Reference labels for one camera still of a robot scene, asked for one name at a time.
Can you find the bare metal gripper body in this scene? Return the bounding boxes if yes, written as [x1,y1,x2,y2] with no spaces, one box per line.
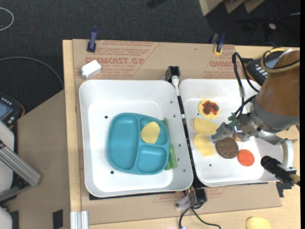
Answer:
[231,113,273,143]

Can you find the brown burger patty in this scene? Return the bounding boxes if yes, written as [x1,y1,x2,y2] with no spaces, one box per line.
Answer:
[215,136,239,159]

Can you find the yellow potato chip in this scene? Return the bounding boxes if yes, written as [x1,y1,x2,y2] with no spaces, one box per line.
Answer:
[193,117,218,135]
[193,132,216,157]
[245,216,271,229]
[140,121,161,144]

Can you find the yellow pasta with meatballs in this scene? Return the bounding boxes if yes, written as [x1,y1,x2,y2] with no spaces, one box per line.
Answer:
[198,99,221,120]

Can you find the orange round slice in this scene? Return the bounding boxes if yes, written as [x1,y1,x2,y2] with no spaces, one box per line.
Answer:
[236,149,255,167]

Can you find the white plastic tray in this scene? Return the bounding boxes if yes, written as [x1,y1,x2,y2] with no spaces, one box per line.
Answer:
[178,78,282,187]
[78,79,194,198]

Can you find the thin black and white rod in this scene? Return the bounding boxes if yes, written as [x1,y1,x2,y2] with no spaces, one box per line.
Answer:
[171,76,199,188]

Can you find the blue divided plate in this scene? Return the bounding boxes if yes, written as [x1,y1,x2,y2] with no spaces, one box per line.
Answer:
[106,112,171,176]

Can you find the brown cardboard board red print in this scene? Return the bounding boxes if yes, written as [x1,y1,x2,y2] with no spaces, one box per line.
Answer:
[72,39,283,225]

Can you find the small white bottle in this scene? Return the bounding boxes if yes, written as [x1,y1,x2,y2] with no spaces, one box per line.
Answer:
[78,59,102,80]

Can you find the black cylinder on white bracket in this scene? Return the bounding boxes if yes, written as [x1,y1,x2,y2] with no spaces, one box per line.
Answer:
[260,138,298,183]

